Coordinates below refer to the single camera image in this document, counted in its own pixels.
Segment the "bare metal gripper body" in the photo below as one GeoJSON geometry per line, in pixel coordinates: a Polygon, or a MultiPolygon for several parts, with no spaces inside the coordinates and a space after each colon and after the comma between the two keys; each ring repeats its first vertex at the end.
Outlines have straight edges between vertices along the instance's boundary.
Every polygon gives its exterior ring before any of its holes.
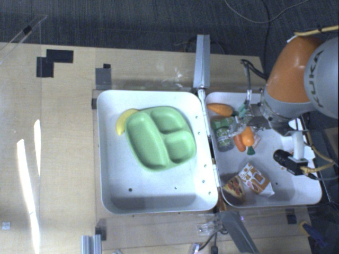
{"type": "Polygon", "coordinates": [[[256,103],[249,106],[250,116],[246,122],[247,126],[257,128],[276,129],[275,114],[265,103],[256,103]]]}

